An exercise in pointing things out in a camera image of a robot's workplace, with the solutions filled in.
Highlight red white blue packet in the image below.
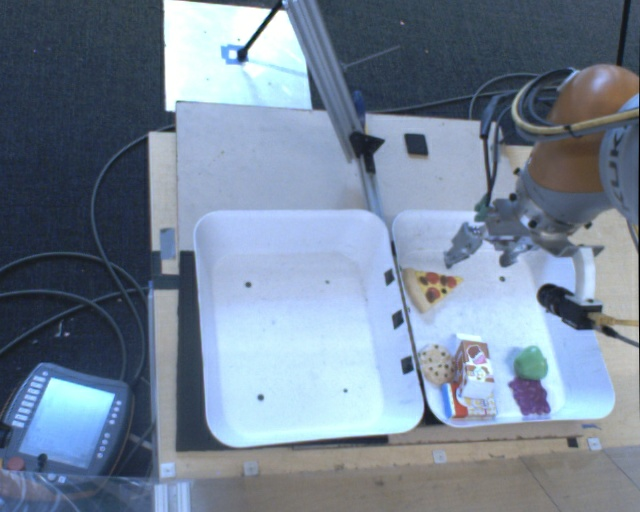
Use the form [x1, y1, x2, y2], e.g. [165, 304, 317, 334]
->
[440, 381, 499, 421]

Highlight pale wood board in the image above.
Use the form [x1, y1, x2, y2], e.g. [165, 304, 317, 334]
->
[174, 100, 506, 261]

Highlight purple grapes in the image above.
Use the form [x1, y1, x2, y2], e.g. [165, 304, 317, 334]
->
[507, 375, 553, 418]

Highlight brown chocolate chip biscuit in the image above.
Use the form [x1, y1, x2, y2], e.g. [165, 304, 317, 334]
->
[417, 343, 458, 387]

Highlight yellow pizza slice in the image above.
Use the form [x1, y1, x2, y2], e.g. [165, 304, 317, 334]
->
[401, 267, 465, 315]

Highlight black cylinder on white bracket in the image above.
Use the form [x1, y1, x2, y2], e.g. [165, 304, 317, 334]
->
[536, 247, 607, 332]

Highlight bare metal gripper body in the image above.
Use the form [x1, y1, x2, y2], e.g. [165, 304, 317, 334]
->
[482, 197, 605, 258]

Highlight brown and white carton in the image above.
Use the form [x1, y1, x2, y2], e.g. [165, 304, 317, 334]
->
[453, 332, 497, 402]

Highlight green pepper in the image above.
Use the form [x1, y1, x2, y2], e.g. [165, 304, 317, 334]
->
[512, 345, 549, 381]

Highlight white plastic tray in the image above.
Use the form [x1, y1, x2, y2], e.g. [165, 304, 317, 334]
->
[390, 208, 617, 428]
[192, 208, 426, 449]

